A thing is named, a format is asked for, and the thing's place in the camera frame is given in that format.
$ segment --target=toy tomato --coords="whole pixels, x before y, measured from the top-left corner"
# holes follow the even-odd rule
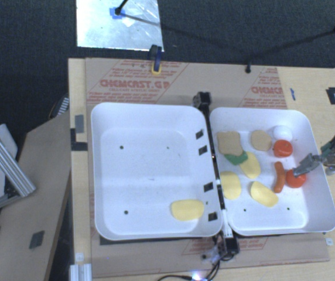
[[[293,189],[296,189],[302,186],[306,180],[307,180],[307,175],[305,174],[295,177],[292,170],[288,170],[286,173],[286,182],[289,185],[289,187],[292,187]]]
[[[273,151],[276,157],[288,157],[292,154],[292,145],[284,139],[279,139],[274,143]]]

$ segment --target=white plastic container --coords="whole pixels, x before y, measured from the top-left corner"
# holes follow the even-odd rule
[[[216,178],[198,109],[103,103],[93,109],[91,125],[95,225],[103,237],[210,237],[219,232]],[[185,199],[204,203],[199,219],[172,216],[171,203]]]
[[[217,132],[237,131],[245,151],[257,157],[261,174],[255,179],[270,189],[275,185],[274,163],[282,162],[285,170],[299,165],[308,153],[318,155],[309,120],[298,111],[251,108],[216,108],[210,115],[213,140],[220,172],[238,174],[242,192],[236,200],[225,199],[227,219],[231,228],[245,236],[290,233],[325,232],[335,229],[335,206],[323,166],[307,174],[306,183],[299,189],[285,185],[277,194],[279,201],[268,208],[254,201],[249,193],[252,181],[239,166],[232,165],[218,152]],[[258,151],[251,145],[251,132],[267,132],[273,143],[273,129],[277,125],[287,126],[293,135],[293,154],[278,158],[273,150]]]

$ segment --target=metal bracket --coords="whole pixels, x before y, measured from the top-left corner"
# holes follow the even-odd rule
[[[5,173],[7,179],[14,187],[20,197],[26,197],[36,190],[35,185],[28,179],[24,172],[20,169],[16,160],[6,150],[6,147],[0,140],[0,168]],[[3,207],[12,201],[15,201],[18,196],[9,198],[4,195],[0,198],[0,207]]]
[[[92,281],[92,265],[70,265],[70,281]]]

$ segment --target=plastic food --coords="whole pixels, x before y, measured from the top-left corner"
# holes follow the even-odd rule
[[[246,152],[248,159],[239,166],[243,173],[250,179],[255,179],[261,174],[261,167],[256,156],[252,152]]]
[[[273,151],[276,157],[288,157],[292,154],[292,145],[284,139],[279,139],[274,143]]]
[[[243,148],[240,144],[240,134],[238,132],[219,132],[217,133],[217,140],[220,153],[235,156],[241,156],[243,154]]]
[[[289,187],[292,187],[293,189],[301,187],[306,180],[307,180],[306,174],[302,174],[298,177],[295,177],[292,170],[288,170],[286,173],[286,182],[289,185]]]
[[[190,221],[203,215],[204,203],[200,200],[179,200],[171,203],[170,209],[177,220]]]
[[[235,200],[240,196],[241,185],[237,174],[233,172],[221,172],[221,184],[226,199]]]
[[[245,151],[243,151],[241,156],[235,156],[231,154],[226,154],[224,156],[234,166],[240,165],[241,163],[245,162],[248,159],[248,155]]]
[[[282,162],[274,163],[275,172],[277,173],[277,182],[274,186],[274,192],[280,193],[285,185],[286,174]]]
[[[251,186],[251,197],[260,204],[273,207],[278,202],[277,195],[258,181],[254,181]]]
[[[251,144],[259,151],[268,151],[272,147],[271,137],[263,130],[255,130],[251,134]]]
[[[292,141],[292,132],[287,126],[279,125],[274,127],[273,136],[276,140],[284,139],[288,142]]]

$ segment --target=blue tape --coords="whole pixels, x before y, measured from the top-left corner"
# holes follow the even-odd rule
[[[292,88],[290,88],[290,91],[291,91],[292,99],[295,101],[295,92]]]
[[[109,13],[110,13],[110,15],[111,15],[111,17],[112,17],[113,19],[115,19],[115,20],[119,20],[119,19],[122,19],[122,18],[126,15],[125,11],[122,9],[122,10],[121,10],[121,14],[120,14],[119,16],[117,16],[117,15],[115,14],[115,9],[116,9],[116,7],[109,8]]]

